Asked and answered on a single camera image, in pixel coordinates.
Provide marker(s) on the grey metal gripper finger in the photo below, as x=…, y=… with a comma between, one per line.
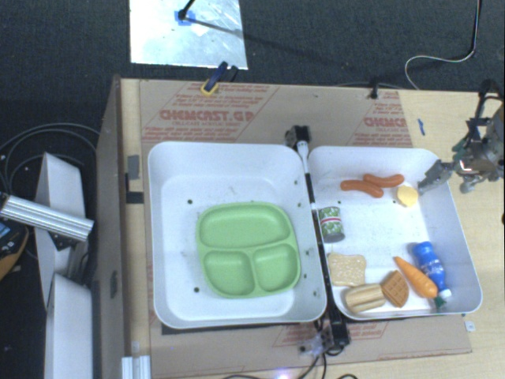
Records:
x=471, y=183
x=436, y=174

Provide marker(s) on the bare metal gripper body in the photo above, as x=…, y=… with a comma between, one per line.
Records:
x=481, y=160

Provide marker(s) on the yellow round toy biscuit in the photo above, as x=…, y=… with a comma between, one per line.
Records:
x=407, y=196

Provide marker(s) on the orange toy sausage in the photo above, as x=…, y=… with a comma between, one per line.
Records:
x=361, y=188
x=384, y=179

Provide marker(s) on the white plastic tray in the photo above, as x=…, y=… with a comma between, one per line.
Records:
x=378, y=231
x=177, y=164

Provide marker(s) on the blue plastic bottle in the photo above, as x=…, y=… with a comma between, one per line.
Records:
x=430, y=263

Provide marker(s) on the orange toy carrot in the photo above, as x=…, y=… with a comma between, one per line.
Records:
x=416, y=278

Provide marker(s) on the green and white can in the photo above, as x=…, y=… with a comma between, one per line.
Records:
x=330, y=223

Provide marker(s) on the brown toy waffle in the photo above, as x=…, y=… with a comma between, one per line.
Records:
x=395, y=289

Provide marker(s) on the beige toy bread slice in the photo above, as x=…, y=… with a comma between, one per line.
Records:
x=346, y=269

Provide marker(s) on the tan toy bread roll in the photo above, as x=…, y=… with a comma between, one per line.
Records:
x=365, y=298

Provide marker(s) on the brown cardboard board red print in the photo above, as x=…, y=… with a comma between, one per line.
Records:
x=252, y=113

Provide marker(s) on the green divided plate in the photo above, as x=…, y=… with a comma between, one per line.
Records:
x=240, y=227

